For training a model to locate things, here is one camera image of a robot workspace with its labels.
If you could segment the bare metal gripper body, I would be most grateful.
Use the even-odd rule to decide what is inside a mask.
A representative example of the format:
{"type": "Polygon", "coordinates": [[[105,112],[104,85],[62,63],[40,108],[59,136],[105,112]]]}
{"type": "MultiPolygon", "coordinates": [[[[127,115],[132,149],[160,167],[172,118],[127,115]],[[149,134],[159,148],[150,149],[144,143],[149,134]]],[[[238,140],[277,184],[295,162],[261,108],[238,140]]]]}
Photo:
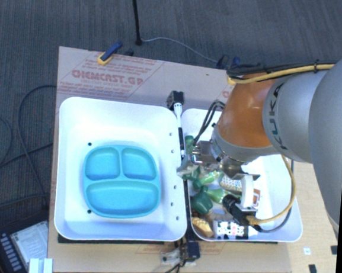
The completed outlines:
{"type": "Polygon", "coordinates": [[[207,170],[217,170],[223,172],[230,178],[241,179],[246,173],[242,170],[245,162],[232,159],[220,150],[211,141],[197,142],[191,153],[191,162],[202,166],[207,170]]]}

